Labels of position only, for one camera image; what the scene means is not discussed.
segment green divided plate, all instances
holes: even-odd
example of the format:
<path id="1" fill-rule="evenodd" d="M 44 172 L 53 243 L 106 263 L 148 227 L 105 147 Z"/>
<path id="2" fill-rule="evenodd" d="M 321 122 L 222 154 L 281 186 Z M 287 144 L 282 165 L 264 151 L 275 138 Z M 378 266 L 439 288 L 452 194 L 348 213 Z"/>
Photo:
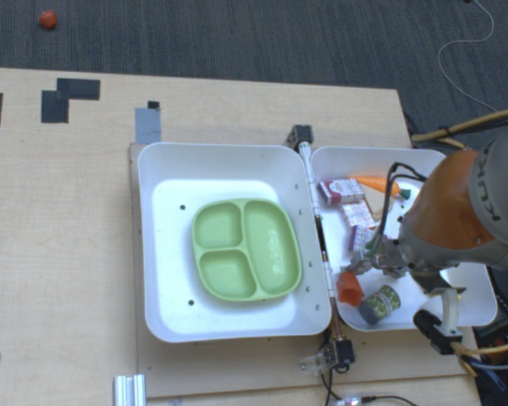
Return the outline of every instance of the green divided plate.
<path id="1" fill-rule="evenodd" d="M 276 298 L 301 280 L 301 257 L 290 218 L 270 200 L 205 205 L 194 216 L 192 242 L 203 285 L 220 299 Z"/>

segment dark carpet floor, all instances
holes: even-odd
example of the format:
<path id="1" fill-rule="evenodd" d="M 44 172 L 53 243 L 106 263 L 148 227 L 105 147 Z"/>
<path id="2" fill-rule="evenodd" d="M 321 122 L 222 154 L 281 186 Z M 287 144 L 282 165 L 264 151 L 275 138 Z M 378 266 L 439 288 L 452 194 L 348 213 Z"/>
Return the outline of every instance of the dark carpet floor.
<path id="1" fill-rule="evenodd" d="M 487 41 L 446 48 L 465 91 L 508 108 L 508 0 Z M 39 14 L 54 8 L 58 27 Z M 0 0 L 0 67 L 395 88 L 425 132 L 490 110 L 438 50 L 490 21 L 462 0 Z M 481 145 L 489 134 L 469 136 Z"/>

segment can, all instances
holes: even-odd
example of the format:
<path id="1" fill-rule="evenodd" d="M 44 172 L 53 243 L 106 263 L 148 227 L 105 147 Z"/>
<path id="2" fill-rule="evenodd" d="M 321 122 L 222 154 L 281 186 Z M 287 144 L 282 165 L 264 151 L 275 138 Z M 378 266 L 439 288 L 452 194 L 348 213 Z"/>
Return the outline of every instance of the can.
<path id="1" fill-rule="evenodd" d="M 390 286 L 384 285 L 363 300 L 359 306 L 359 312 L 367 323 L 376 325 L 378 321 L 399 307 L 400 298 L 397 292 Z"/>

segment light wood surface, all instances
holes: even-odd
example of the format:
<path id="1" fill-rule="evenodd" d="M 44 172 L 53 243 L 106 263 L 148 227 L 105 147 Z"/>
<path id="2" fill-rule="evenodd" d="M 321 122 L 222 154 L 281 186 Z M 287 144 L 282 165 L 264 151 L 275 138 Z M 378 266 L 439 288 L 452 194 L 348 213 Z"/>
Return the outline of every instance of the light wood surface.
<path id="1" fill-rule="evenodd" d="M 41 91 L 55 90 L 58 77 L 100 80 L 100 101 L 70 101 L 68 124 L 40 123 Z M 0 69 L 0 93 L 0 405 L 111 404 L 113 377 L 137 372 L 128 158 L 136 107 L 160 102 L 166 141 L 281 144 L 293 124 L 305 123 L 315 145 L 409 146 L 391 90 Z M 337 381 L 352 386 L 339 392 L 478 404 L 472 379 L 416 332 L 347 333 L 358 361 Z M 322 388 L 298 387 L 319 382 L 295 373 L 316 338 L 250 344 L 199 345 L 211 359 L 195 369 L 193 355 L 182 354 L 194 346 L 160 344 L 153 358 L 166 379 L 147 387 L 167 398 L 151 403 L 322 403 Z M 223 379 L 213 369 L 227 362 L 214 362 L 211 348 L 246 354 L 256 371 L 232 366 Z M 273 355 L 287 371 L 270 371 Z M 249 391 L 276 387 L 295 388 Z M 241 392 L 185 397 L 232 391 Z"/>

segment white cable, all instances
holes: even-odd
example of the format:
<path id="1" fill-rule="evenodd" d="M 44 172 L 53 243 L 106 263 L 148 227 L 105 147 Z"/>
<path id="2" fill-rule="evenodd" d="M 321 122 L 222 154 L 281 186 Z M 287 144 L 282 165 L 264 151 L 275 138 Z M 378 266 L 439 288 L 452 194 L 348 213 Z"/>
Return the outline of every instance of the white cable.
<path id="1" fill-rule="evenodd" d="M 483 101 L 480 101 L 479 99 L 475 98 L 474 96 L 470 95 L 469 93 L 466 93 L 461 87 L 459 87 L 454 80 L 452 80 L 450 78 L 450 76 L 446 73 L 444 67 L 442 66 L 442 62 L 440 60 L 440 54 L 442 54 L 442 51 L 449 47 L 450 45 L 452 44 L 462 44 L 462 43 L 478 43 L 478 42 L 484 42 L 484 41 L 487 41 L 492 35 L 493 35 L 493 31 L 494 31 L 494 20 L 493 20 L 493 16 L 488 12 L 488 10 L 482 6 L 478 0 L 472 0 L 480 9 L 482 9 L 486 14 L 487 16 L 489 17 L 489 20 L 491 21 L 491 29 L 489 30 L 489 34 L 487 36 L 485 36 L 484 38 L 482 39 L 460 39 L 460 40 L 457 40 L 457 41 L 450 41 L 450 42 L 447 42 L 445 43 L 440 49 L 439 49 L 439 55 L 437 56 L 437 59 L 439 60 L 439 68 L 440 70 L 442 71 L 442 75 L 448 80 L 448 82 L 454 87 L 456 88 L 460 93 L 462 93 L 463 95 L 465 95 L 467 98 L 469 99 L 472 99 L 473 101 L 477 102 L 478 104 L 480 105 L 483 105 L 484 107 L 486 108 L 489 108 L 490 110 L 496 112 L 497 110 L 493 107 L 491 107 L 488 103 L 486 102 L 483 102 Z"/>
<path id="2" fill-rule="evenodd" d="M 488 364 L 480 364 L 478 362 L 471 362 L 471 366 L 477 369 L 485 369 L 485 370 L 508 370 L 508 364 L 488 365 Z"/>

